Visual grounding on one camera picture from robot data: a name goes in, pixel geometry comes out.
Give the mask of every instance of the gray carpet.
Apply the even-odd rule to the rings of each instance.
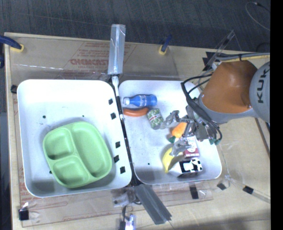
[[[120,23],[128,42],[159,44],[171,34],[170,45],[215,48],[234,30],[227,49],[269,52],[270,9],[271,0],[0,0],[0,34],[108,40]],[[4,90],[1,69],[0,113]]]

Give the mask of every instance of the wooden table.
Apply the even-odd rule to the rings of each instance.
[[[23,80],[32,78],[98,77],[91,72],[107,69],[109,42],[16,33],[5,35],[25,43],[25,49],[21,53],[12,52],[8,46],[4,48],[12,228],[15,230],[117,230],[122,218],[121,211],[83,215],[82,212],[79,214],[75,212],[77,209],[74,205],[72,205],[72,217],[64,214],[62,205],[52,206],[53,211],[46,205],[44,209],[37,207],[37,210],[32,213],[35,220],[24,222],[19,220],[19,209],[26,201],[31,202],[33,198],[28,194],[21,180],[23,167],[21,166],[17,101],[16,94],[11,90],[13,85],[18,86]],[[206,52],[215,52],[213,49],[169,46],[167,56],[161,58],[161,56],[158,57],[158,48],[157,45],[126,43],[124,71],[127,69],[128,75],[142,75],[148,72],[165,77],[174,75],[178,78],[188,78],[201,73],[204,68],[203,58],[207,57]],[[89,61],[90,58],[95,58],[95,61]],[[267,61],[268,59],[254,59],[251,62],[259,68]],[[183,203],[184,198],[174,197],[174,202],[167,204],[172,220],[162,225],[154,225],[142,207],[136,208],[133,214],[136,216],[137,229],[196,227],[200,230],[258,230],[271,228],[271,205],[268,202],[271,195],[270,135],[266,124],[262,120],[248,117],[231,120],[221,125],[221,131],[224,138],[217,148],[223,165],[222,175],[219,180],[196,184],[200,195],[205,193],[209,196],[196,203],[190,199],[188,204]],[[230,178],[230,181],[234,183],[227,186],[225,190],[221,190],[217,184],[224,178]],[[244,192],[243,186],[253,188],[254,193],[251,195]],[[76,199],[83,201],[83,195],[76,196]],[[59,222],[54,222],[57,215],[66,217],[62,217]]]

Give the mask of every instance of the blue bottle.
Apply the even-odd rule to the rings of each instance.
[[[155,106],[157,98],[154,94],[138,94],[132,97],[123,98],[125,105],[133,104],[135,106]]]

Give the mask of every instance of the white bottle cap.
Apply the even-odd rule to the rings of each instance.
[[[123,98],[123,103],[125,105],[129,105],[130,104],[130,99],[128,97]]]

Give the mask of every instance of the green plate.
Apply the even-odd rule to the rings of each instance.
[[[44,138],[43,149],[55,179],[76,188],[105,177],[112,158],[98,129],[87,122],[56,128]]]

